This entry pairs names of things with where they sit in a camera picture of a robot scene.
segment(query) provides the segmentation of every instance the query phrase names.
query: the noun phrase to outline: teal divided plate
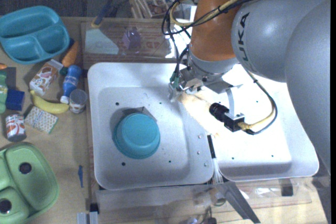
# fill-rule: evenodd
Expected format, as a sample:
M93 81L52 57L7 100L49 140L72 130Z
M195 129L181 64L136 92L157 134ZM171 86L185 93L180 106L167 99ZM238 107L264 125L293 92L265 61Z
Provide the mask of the teal divided plate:
M0 43L13 61L27 65L61 54L70 37L55 11L34 6L0 18Z
M132 113L124 117L115 127L113 141L118 150L127 157L148 158L159 147L159 127L148 115Z
M21 143L0 151L0 223L24 224L54 205L59 187L43 154Z

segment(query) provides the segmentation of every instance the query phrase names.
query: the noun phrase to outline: blue cube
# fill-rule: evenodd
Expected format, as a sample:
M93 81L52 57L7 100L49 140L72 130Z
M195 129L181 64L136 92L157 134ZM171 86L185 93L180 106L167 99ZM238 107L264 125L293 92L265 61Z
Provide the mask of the blue cube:
M8 89L6 108L21 111L25 102L25 92Z

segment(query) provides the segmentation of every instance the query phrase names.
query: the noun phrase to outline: drain hole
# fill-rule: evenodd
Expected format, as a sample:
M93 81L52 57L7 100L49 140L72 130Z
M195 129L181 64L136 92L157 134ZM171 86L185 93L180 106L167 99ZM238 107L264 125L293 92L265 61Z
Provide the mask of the drain hole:
M19 167L19 170L22 174L26 175L32 171L32 166L30 163L22 163Z
M0 213L8 214L11 208L12 203L9 200L7 199L0 200Z

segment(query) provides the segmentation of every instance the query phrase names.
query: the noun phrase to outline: orange carrot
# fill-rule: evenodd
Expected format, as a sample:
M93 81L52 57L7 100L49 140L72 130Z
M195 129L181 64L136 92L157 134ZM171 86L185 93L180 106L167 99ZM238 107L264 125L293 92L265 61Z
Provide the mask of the orange carrot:
M78 41L75 41L75 43L72 44L68 52L63 57L62 65L64 65L65 67L69 67L75 64L78 53L78 46L79 46Z

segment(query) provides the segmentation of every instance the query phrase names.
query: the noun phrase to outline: food box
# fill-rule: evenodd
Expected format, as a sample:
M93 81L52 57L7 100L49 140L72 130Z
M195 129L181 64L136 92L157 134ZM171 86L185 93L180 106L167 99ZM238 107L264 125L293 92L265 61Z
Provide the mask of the food box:
M58 117L34 106L25 118L25 123L35 129L50 134L54 129Z
M163 17L175 0L139 0L139 6L145 18Z
M51 59L46 62L29 83L29 88L38 95L43 96L50 85L58 78L63 65Z

